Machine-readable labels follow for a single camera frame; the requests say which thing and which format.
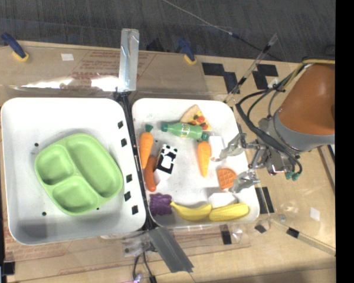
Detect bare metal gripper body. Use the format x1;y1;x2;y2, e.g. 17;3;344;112
247;117;299;176

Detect orange toy waffle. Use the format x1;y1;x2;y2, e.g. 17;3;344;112
216;167;238;190

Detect white block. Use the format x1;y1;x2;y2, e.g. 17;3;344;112
207;191;237;209

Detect orange toy carrot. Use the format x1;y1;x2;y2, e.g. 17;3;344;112
139;124;155;170
197;133;212;179

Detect yellow toy corn cob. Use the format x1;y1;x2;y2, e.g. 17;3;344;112
208;202;250;222

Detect toy pizza slice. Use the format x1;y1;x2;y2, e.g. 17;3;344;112
179;104;213;131

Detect white plastic tray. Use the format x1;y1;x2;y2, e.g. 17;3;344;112
0;97;147;246
131;98;261;229

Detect green plastic bottle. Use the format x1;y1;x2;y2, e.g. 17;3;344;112
160;121;204;141

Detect yellow banana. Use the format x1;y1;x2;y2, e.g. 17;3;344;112
169;200;213;222

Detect black and white carton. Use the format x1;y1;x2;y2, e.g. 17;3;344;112
153;143;179;186

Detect purple toy grapes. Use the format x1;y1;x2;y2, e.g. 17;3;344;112
149;193;173;217

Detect orange toy sausage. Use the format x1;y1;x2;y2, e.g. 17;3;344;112
143;155;158;193

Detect brown cardboard board red print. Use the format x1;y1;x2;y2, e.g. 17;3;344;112
0;40;251;279

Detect green divided plate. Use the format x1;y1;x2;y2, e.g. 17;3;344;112
34;133;124;217

